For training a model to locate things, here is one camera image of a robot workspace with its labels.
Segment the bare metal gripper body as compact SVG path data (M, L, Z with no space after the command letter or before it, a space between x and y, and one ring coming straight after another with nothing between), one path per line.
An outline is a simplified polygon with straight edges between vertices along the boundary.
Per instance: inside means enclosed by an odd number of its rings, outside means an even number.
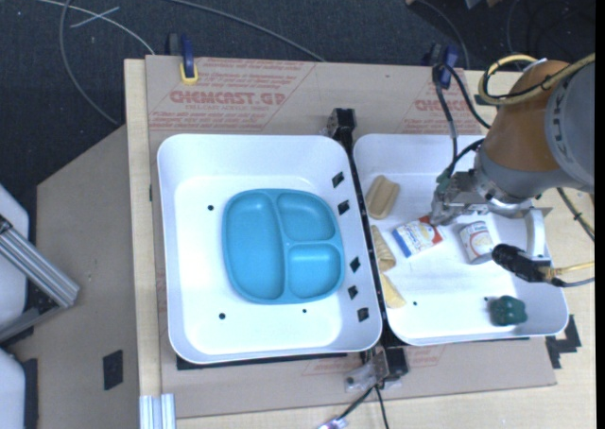
M488 213L514 217L526 208L523 198L509 196L478 170L443 172L436 183L432 201L442 203L441 220L447 212L456 212L457 218Z

